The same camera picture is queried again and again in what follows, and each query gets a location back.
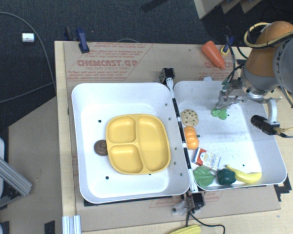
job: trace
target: orange cone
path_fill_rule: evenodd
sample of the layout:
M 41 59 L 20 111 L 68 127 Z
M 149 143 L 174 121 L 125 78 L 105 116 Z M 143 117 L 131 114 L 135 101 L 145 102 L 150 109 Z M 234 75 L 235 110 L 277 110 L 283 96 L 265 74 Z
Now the orange cone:
M 208 41 L 202 46 L 202 51 L 215 64 L 216 67 L 225 69 L 225 60 L 221 56 L 213 41 Z

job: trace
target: white tray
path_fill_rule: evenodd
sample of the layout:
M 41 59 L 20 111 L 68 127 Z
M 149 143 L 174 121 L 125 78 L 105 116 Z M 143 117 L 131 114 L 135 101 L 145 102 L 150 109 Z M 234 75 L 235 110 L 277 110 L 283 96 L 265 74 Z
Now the white tray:
M 262 172 L 262 178 L 255 184 L 235 182 L 219 185 L 216 180 L 202 188 L 206 191 L 261 186 L 282 183 L 287 171 L 274 136 L 269 136 L 251 124 L 253 115 L 267 117 L 263 104 L 246 101 L 232 105 L 228 117 L 221 120 L 211 115 L 215 107 L 221 81 L 181 81 L 174 87 L 180 113 L 185 109 L 197 112 L 199 123 L 195 126 L 200 147 L 220 156 L 218 169 L 226 164 L 243 172 Z M 190 159 L 194 151 L 189 150 Z
M 72 92 L 80 190 L 85 200 L 108 203 L 181 195 L 190 180 L 178 122 L 169 89 L 159 83 L 83 83 Z M 94 152 L 105 139 L 110 119 L 126 114 L 151 114 L 164 124 L 171 161 L 151 175 L 124 175 L 113 169 L 108 156 Z

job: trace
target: wooden table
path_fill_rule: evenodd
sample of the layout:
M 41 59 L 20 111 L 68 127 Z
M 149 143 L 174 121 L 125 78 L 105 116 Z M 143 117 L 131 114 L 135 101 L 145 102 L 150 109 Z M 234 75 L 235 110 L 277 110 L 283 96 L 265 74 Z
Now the wooden table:
M 76 215 L 75 190 L 73 181 L 73 166 L 70 142 L 70 125 L 67 113 L 67 86 L 64 42 L 55 42 L 56 59 L 56 82 L 57 82 L 57 100 L 58 100 L 58 119 L 59 119 L 59 141 L 60 141 L 60 160 L 61 160 L 61 186 L 62 186 L 62 206 L 63 216 Z M 275 91 L 274 97 L 281 96 L 280 91 Z M 293 127 L 293 109 L 289 107 L 288 102 L 282 99 L 278 102 L 278 121 L 282 128 Z M 276 137 L 282 157 L 287 167 L 289 180 L 292 190 L 289 194 L 282 194 L 280 202 L 281 209 L 278 211 L 268 211 L 252 214 L 240 214 L 224 217 L 205 218 L 202 221 L 206 224 L 223 224 L 226 227 L 226 233 L 291 233 L 293 234 L 293 138 Z M 135 226 L 127 228 L 118 228 L 110 230 L 92 231 L 87 233 L 169 233 L 175 229 L 184 227 L 185 221 L 169 222 L 162 224 L 149 224 L 144 226 Z M 222 233 L 220 227 L 208 228 L 202 226 L 202 233 Z

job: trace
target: yellow banana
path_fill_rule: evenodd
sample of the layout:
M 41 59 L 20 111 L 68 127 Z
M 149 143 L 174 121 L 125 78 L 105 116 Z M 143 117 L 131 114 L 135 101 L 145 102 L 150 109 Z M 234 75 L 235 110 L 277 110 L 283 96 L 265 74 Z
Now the yellow banana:
M 244 183 L 252 184 L 257 182 L 261 177 L 262 173 L 244 173 L 238 169 L 226 165 L 226 168 L 230 171 L 235 172 L 235 179 Z

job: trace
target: corn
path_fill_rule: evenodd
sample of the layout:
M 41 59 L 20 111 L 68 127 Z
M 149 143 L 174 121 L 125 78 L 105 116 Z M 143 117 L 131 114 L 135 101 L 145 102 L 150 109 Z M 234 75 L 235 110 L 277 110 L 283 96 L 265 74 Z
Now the corn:
M 170 232 L 169 234 L 200 234 L 201 227 L 199 225 L 191 225 L 181 229 Z

